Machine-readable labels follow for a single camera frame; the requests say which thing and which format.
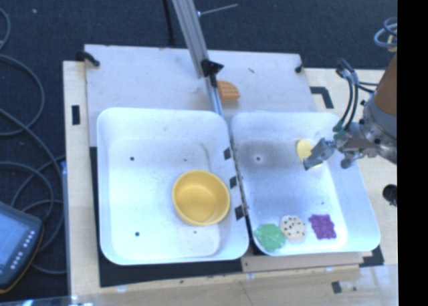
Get yellow round disc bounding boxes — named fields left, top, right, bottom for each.
left=296, top=138, right=324, bottom=169

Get chocolate chip biscuit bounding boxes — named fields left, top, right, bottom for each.
left=280, top=214, right=306, bottom=242

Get orange waffle biscuit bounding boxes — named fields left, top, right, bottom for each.
left=216, top=79, right=241, bottom=102

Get pale wood board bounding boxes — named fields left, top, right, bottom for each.
left=62, top=59, right=398, bottom=299

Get thin black and white rod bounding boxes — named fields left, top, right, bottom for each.
left=208, top=75, right=253, bottom=252

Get purple grapes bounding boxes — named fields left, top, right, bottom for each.
left=308, top=213, right=338, bottom=241

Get white plastic tray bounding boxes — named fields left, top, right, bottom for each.
left=229, top=110, right=382, bottom=257
left=96, top=106, right=250, bottom=266

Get green lettuce leaf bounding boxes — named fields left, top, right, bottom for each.
left=253, top=223, right=286, bottom=253

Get yellow bowl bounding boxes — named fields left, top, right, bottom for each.
left=171, top=169, right=231, bottom=226

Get black block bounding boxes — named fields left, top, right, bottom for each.
left=200, top=58, right=225, bottom=78

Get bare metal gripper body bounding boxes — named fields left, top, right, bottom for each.
left=333, top=120, right=398, bottom=170

